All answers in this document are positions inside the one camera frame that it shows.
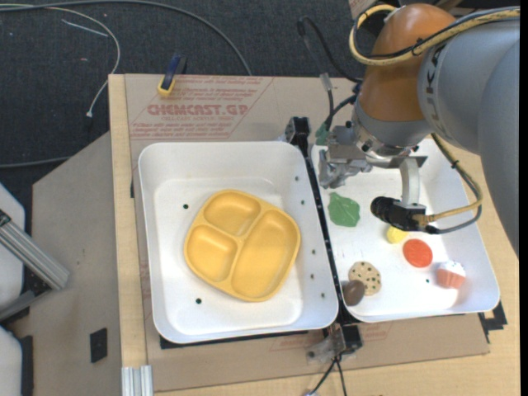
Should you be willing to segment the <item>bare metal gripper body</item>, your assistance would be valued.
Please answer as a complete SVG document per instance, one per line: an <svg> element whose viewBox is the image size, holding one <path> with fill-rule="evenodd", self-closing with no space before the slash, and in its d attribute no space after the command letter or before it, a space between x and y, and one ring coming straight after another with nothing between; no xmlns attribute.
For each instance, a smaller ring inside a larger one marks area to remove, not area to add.
<svg viewBox="0 0 528 396"><path fill-rule="evenodd" d="M328 164L334 168L396 167L412 146L386 144L363 126L336 126L328 135Z"/></svg>

